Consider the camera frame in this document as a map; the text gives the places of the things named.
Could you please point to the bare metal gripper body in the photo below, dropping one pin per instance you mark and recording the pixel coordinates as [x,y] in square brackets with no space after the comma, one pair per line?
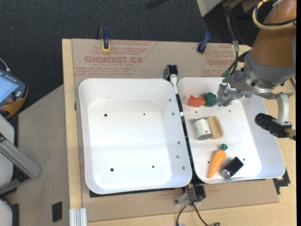
[256,85]

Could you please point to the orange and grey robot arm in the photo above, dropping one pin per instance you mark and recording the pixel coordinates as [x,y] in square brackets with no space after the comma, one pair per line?
[274,43]

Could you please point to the brown cardboard board, red print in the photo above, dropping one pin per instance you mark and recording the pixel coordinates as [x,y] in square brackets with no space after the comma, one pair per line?
[141,58]

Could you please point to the green toy broccoli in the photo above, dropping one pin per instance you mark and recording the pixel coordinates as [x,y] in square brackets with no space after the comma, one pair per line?
[210,99]

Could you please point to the thin black and white rod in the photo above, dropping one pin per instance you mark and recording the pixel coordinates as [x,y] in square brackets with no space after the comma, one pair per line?
[182,116]

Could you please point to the black bottle with silver cap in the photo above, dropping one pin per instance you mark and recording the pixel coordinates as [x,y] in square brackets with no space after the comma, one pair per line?
[232,167]

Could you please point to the orange toy wedge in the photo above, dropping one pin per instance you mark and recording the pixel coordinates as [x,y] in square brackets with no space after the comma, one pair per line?
[195,101]

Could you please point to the beige toy bread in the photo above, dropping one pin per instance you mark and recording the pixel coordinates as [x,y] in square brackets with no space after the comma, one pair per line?
[216,127]

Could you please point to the orange toy carrot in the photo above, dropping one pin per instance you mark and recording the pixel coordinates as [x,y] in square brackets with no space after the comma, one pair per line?
[216,161]

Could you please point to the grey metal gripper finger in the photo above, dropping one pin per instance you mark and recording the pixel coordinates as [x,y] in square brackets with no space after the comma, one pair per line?
[233,97]
[221,95]

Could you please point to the black cylinder on white bracket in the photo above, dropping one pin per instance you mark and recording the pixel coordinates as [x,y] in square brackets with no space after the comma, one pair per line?
[272,123]

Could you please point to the white can with orange dots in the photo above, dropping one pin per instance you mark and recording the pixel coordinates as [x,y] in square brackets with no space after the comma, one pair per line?
[201,128]

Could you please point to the white plastic tray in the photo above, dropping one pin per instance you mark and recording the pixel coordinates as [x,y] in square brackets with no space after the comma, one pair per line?
[244,135]
[131,138]

